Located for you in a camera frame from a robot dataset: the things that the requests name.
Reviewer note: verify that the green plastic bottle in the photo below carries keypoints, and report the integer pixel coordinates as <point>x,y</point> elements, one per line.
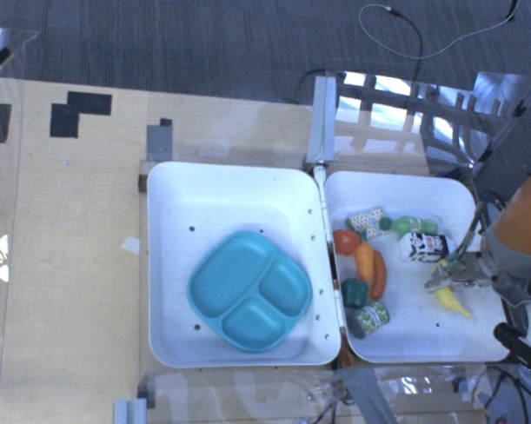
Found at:
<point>410,225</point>

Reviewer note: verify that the black cylinder on white bracket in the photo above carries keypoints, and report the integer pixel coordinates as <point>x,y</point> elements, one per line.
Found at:
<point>515,339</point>

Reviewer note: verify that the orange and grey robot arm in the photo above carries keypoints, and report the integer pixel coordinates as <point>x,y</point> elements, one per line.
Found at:
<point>519,215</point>

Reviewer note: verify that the green pea print can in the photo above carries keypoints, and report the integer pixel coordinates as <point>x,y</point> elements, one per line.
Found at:
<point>370,319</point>

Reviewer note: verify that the yellow banana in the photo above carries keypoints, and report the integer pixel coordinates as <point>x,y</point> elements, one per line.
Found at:
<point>450,300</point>

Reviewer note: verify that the orange-red sausage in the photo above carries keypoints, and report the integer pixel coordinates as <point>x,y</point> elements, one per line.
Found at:
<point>379,276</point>

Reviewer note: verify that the blue divided plate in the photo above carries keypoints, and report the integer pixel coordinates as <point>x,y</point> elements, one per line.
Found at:
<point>241,284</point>

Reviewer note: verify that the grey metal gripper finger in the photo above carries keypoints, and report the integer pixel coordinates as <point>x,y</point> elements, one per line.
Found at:
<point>436,284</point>
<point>449,271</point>

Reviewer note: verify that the white cow print carton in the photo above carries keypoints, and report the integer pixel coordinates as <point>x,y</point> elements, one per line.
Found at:
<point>423,247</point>

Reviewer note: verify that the orange carrot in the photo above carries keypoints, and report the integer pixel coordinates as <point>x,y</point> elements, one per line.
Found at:
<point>364,262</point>

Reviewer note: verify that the red tomato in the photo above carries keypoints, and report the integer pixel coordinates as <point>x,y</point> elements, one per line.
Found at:
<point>345,242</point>

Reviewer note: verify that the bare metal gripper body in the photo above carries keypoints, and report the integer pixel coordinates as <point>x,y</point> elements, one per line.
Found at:
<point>474,275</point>

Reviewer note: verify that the white plastic tray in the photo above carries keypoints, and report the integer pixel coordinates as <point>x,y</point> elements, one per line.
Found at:
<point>231,192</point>
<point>413,333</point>

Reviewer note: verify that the white green patterned packet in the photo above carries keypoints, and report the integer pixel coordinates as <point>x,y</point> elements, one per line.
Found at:
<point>365,221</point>

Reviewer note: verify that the dark green pepper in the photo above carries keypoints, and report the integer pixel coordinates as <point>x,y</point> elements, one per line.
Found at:
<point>355,292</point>

